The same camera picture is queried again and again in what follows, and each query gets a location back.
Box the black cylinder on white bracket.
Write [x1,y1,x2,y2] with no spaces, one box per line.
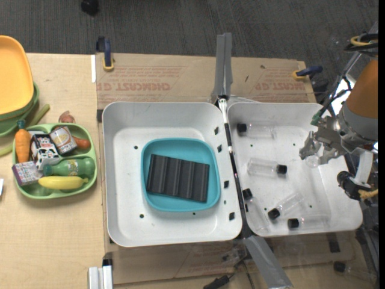
[336,151,374,201]

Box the black grooved rack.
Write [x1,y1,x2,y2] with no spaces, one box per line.
[146,154,211,204]

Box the blue plate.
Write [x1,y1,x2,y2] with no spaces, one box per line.
[140,137,221,213]

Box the small red and white can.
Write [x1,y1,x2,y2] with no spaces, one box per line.
[49,125,78,156]

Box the brown cardboard board red print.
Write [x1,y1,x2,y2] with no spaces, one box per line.
[95,52,356,285]

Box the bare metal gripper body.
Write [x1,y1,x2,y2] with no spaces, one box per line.
[312,115,377,157]

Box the yellow banana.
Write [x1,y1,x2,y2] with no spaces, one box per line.
[37,175,90,191]

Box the thin black and white rod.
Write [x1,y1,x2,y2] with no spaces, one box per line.
[218,98,248,238]

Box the cow print milk carton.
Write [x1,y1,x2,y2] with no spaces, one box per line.
[29,133,60,172]

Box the green divided plate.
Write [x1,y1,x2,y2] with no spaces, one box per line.
[11,122,99,200]

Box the orange carrot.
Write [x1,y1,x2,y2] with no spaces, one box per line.
[14,119,32,164]

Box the clear plastic bottle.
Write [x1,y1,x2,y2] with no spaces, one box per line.
[304,153,321,169]
[333,261,377,283]
[287,213,330,230]
[247,158,288,178]
[242,188,271,233]
[236,122,277,140]
[267,192,305,221]

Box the small colourful printed box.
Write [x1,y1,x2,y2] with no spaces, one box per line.
[11,160,43,187]

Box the white plastic tray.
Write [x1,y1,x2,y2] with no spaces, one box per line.
[226,102,364,238]
[101,101,244,248]

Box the orange sausage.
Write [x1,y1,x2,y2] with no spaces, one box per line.
[73,136,91,151]

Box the pink brown toy food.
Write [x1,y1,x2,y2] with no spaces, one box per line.
[58,110,76,124]

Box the orange plate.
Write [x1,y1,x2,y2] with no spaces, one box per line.
[0,34,35,116]

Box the green bottle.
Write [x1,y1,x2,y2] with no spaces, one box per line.
[42,157,96,178]

